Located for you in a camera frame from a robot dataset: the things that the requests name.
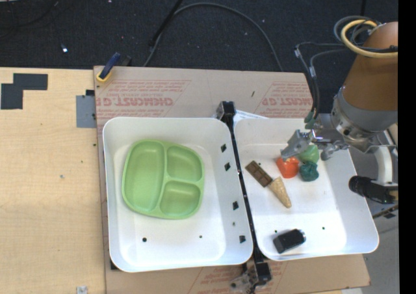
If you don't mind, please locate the dark green broccoli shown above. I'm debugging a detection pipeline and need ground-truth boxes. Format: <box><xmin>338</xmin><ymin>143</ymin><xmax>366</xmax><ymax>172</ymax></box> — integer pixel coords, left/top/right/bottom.
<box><xmin>298</xmin><ymin>160</ymin><xmax>320</xmax><ymax>183</ymax></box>

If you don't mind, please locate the white paper sheet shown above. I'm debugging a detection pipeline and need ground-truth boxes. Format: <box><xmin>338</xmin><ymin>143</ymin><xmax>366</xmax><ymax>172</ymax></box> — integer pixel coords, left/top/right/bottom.
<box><xmin>233</xmin><ymin>109</ymin><xmax>270</xmax><ymax>122</ymax></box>

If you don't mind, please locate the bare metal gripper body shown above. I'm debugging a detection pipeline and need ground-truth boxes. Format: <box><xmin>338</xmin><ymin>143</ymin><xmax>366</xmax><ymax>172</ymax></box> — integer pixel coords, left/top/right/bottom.
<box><xmin>310</xmin><ymin>113</ymin><xmax>383</xmax><ymax>154</ymax></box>

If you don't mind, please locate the green divided plate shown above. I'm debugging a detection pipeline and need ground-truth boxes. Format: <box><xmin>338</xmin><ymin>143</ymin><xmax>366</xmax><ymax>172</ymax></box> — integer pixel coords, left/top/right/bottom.
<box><xmin>121</xmin><ymin>139</ymin><xmax>205</xmax><ymax>221</ymax></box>

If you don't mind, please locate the brown chocolate bar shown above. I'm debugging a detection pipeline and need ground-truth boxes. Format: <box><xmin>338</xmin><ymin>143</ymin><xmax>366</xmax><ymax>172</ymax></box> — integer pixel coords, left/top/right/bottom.
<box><xmin>244</xmin><ymin>160</ymin><xmax>274</xmax><ymax>189</ymax></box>

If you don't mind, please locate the brown cardboard board red print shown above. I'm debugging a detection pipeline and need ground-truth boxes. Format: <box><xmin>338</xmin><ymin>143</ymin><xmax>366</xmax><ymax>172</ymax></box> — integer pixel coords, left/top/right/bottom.
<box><xmin>93</xmin><ymin>65</ymin><xmax>372</xmax><ymax>294</ymax></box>

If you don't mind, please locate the white plastic tray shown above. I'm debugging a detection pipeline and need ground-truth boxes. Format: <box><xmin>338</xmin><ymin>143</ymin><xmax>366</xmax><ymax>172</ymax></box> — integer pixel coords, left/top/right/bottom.
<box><xmin>233</xmin><ymin>118</ymin><xmax>380</xmax><ymax>261</ymax></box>
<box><xmin>102</xmin><ymin>116</ymin><xmax>254</xmax><ymax>273</ymax></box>

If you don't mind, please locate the beige ice cream cone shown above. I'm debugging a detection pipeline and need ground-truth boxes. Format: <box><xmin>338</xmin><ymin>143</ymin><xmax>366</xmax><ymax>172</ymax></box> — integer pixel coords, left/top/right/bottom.
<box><xmin>268</xmin><ymin>176</ymin><xmax>293</xmax><ymax>209</ymax></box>

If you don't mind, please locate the thin black and white rod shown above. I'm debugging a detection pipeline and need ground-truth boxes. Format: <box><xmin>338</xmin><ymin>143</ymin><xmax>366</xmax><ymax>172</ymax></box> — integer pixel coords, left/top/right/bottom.
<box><xmin>226</xmin><ymin>116</ymin><xmax>266</xmax><ymax>293</ymax></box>

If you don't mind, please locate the black rectangular box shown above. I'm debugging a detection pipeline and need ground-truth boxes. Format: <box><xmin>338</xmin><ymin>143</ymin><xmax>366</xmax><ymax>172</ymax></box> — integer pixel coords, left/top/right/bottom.
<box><xmin>272</xmin><ymin>228</ymin><xmax>307</xmax><ymax>254</ymax></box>

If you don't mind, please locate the black block with thin wires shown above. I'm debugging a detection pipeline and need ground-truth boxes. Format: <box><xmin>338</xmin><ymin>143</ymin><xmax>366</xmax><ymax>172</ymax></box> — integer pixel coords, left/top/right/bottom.
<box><xmin>216</xmin><ymin>100</ymin><xmax>237</xmax><ymax>122</ymax></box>
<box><xmin>252</xmin><ymin>261</ymin><xmax>272</xmax><ymax>287</ymax></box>

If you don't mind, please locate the black cylinder on white bracket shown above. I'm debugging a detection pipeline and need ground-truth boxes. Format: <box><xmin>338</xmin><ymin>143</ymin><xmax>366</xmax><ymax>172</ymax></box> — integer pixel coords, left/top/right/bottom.
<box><xmin>348</xmin><ymin>144</ymin><xmax>399</xmax><ymax>206</ymax></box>

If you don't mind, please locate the light green bell pepper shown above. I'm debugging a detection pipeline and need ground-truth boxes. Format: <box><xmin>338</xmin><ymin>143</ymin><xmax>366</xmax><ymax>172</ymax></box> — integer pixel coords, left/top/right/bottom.
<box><xmin>298</xmin><ymin>144</ymin><xmax>320</xmax><ymax>165</ymax></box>

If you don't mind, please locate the orange bell pepper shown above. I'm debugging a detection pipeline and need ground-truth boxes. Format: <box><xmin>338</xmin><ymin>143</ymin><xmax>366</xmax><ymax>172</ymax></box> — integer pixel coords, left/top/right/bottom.
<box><xmin>276</xmin><ymin>155</ymin><xmax>300</xmax><ymax>180</ymax></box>

